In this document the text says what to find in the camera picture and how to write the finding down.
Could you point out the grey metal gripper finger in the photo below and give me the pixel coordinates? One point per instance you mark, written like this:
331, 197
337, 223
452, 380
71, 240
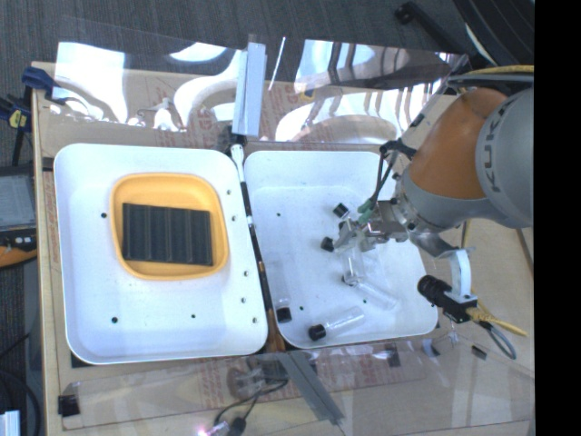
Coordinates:
370, 241
346, 235

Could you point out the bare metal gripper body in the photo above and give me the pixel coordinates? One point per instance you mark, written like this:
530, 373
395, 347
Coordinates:
389, 218

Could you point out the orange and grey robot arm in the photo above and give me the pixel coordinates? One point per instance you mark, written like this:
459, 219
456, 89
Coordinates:
454, 152

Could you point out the clear plastic bottle black cap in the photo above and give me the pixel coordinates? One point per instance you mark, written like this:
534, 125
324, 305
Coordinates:
338, 323
355, 268
327, 244
283, 314
340, 210
379, 295

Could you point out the white plastic tray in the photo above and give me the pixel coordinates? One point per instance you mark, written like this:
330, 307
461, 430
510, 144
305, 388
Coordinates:
299, 252
91, 289

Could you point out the thin black and white rod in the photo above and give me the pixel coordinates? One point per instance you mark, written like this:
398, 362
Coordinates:
249, 207

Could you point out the brown cardboard board red print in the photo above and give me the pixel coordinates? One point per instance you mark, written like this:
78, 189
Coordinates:
481, 370

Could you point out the black ribbed rectangular insert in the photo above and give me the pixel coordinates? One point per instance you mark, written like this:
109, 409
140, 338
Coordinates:
167, 234

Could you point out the yellow plastic bowl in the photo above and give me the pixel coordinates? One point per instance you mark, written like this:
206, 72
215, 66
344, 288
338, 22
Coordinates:
168, 189

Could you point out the black cylinder on white bracket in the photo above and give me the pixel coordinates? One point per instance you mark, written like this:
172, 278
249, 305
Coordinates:
442, 291

